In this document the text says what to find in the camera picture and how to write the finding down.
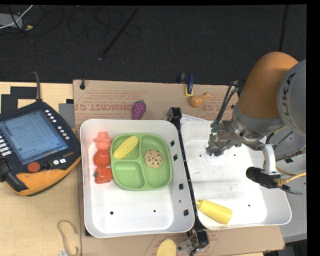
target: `plastic cookie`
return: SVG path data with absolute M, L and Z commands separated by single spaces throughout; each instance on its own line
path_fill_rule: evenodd
M 158 150 L 148 150 L 144 154 L 145 164 L 151 168 L 158 168 L 164 163 L 164 157 Z

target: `yellow plastic bottle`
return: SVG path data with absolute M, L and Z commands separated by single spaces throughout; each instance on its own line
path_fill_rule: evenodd
M 221 224 L 228 224 L 233 214 L 230 208 L 208 200 L 196 201 L 196 205 L 199 211 Z

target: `red emergency stop button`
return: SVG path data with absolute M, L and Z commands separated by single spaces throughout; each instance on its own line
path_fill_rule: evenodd
M 29 173 L 34 174 L 40 171 L 40 164 L 38 162 L 31 162 L 26 168 Z

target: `metal hook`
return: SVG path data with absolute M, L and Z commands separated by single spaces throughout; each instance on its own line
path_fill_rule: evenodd
M 62 222 L 67 222 L 67 223 L 69 223 L 69 224 L 72 226 L 73 231 L 74 231 L 75 234 L 77 234 L 77 228 L 76 228 L 76 226 L 75 226 L 72 222 L 70 222 L 69 220 L 66 220 L 66 219 L 60 220 L 60 221 L 58 222 L 58 224 L 57 224 L 57 228 L 58 228 L 58 230 L 59 230 L 59 232 L 60 232 L 60 234 L 61 234 L 61 236 L 62 236 L 63 247 L 64 247 L 66 253 L 67 253 L 69 256 L 76 256 L 76 255 L 78 254 L 79 249 L 78 249 L 78 247 L 76 246 L 76 247 L 75 247 L 75 254 L 71 254 L 71 253 L 70 253 L 70 250 L 69 250 L 68 245 L 67 245 L 66 235 L 65 235 L 65 233 L 62 231 L 62 229 L 61 229 L 61 227 L 60 227 L 60 224 L 61 224 Z

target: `blue clamp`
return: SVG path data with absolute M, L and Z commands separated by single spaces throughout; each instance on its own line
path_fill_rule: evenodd
M 194 94 L 194 76 L 190 73 L 188 78 L 188 85 L 185 87 L 185 95 L 191 97 Z

